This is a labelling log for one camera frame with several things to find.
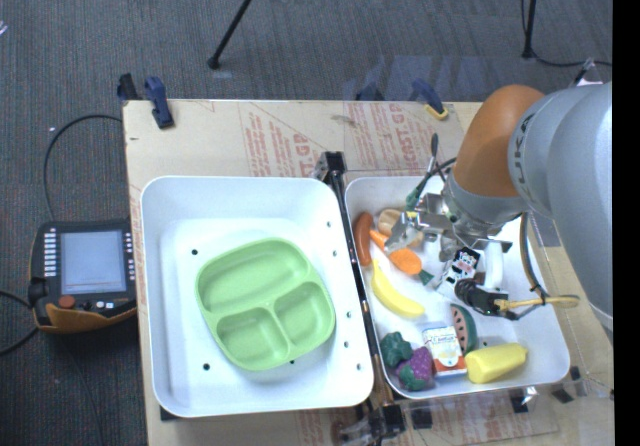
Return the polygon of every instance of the green plate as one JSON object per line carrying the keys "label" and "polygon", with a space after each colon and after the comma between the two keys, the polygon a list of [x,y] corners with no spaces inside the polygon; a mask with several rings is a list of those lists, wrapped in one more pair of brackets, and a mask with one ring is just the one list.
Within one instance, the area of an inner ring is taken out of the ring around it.
{"label": "green plate", "polygon": [[264,238],[207,261],[196,299],[226,357],[241,368],[274,368],[324,343],[335,327],[329,293],[293,243]]}

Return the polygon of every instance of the toy banana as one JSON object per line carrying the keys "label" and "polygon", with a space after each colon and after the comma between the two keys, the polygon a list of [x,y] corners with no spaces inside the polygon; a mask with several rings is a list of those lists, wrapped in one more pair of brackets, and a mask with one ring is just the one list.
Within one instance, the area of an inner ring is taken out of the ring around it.
{"label": "toy banana", "polygon": [[424,307],[402,295],[396,290],[384,272],[380,269],[377,259],[373,260],[373,277],[371,278],[373,294],[390,311],[405,318],[417,318],[425,311]]}

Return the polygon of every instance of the black pole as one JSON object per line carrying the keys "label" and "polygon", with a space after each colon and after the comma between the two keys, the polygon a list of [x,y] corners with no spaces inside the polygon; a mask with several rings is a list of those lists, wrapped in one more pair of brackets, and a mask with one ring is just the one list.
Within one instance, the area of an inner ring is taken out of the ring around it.
{"label": "black pole", "polygon": [[242,2],[242,5],[240,5],[240,9],[236,13],[236,16],[233,18],[231,25],[229,25],[229,28],[227,29],[227,33],[224,34],[224,37],[220,42],[218,49],[214,53],[213,57],[211,57],[207,61],[207,64],[211,69],[218,69],[220,67],[220,62],[218,61],[218,59],[220,58],[220,55],[222,54],[222,51],[224,50],[225,46],[229,42],[229,39],[231,39],[231,36],[233,35],[234,30],[238,26],[238,23],[240,23],[240,20],[242,19],[242,16],[244,15],[244,12],[247,10],[247,7],[249,7],[250,3],[251,3],[251,0],[244,0]]}
{"label": "black pole", "polygon": [[527,30],[525,32],[524,51],[522,56],[524,58],[533,58],[535,55],[533,49],[531,49],[531,36],[533,35],[533,17],[536,14],[536,0],[529,1],[529,20],[527,21]]}

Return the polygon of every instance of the watermelon slice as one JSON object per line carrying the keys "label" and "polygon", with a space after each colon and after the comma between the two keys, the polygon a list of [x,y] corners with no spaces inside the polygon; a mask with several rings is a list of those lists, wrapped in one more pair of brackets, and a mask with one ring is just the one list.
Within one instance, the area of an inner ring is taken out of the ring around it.
{"label": "watermelon slice", "polygon": [[458,304],[451,304],[453,326],[460,343],[462,355],[467,355],[478,347],[478,329],[471,313]]}

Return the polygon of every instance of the screen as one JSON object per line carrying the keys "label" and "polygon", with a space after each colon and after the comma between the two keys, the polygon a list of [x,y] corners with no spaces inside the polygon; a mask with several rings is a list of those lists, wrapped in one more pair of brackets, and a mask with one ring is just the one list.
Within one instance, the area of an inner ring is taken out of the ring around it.
{"label": "screen", "polygon": [[62,233],[62,294],[125,291],[122,232]]}

